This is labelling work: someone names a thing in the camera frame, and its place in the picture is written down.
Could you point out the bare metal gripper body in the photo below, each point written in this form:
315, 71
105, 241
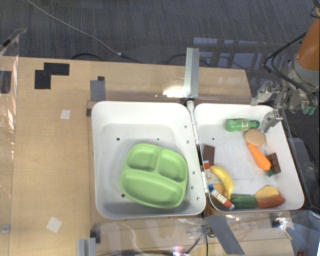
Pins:
292, 96

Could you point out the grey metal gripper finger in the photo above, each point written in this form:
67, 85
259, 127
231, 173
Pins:
263, 93
272, 118

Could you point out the yellow bread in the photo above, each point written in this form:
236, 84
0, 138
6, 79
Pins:
266, 193

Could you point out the orange carrot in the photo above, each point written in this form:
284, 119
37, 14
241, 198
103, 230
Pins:
260, 157

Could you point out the green plastic bottle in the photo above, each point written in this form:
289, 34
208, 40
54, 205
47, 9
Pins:
236, 125

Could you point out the white and orange carton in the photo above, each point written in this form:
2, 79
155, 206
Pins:
207, 168

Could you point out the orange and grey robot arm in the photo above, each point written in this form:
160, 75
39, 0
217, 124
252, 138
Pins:
308, 47

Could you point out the tan round biscuit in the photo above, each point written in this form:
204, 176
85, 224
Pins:
254, 137

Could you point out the orange sausage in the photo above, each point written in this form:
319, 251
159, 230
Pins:
272, 202

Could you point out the green divided plate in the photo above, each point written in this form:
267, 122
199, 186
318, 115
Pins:
152, 182

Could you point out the brown chocolate bar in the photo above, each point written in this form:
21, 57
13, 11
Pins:
275, 162
209, 155

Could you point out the yellow banana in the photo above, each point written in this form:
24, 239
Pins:
225, 178

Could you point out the green cucumber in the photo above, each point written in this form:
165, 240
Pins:
243, 202

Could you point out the white plastic tray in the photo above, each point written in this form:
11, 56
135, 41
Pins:
110, 160
232, 155

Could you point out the white blue and orange packet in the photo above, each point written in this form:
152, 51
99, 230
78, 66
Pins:
221, 198

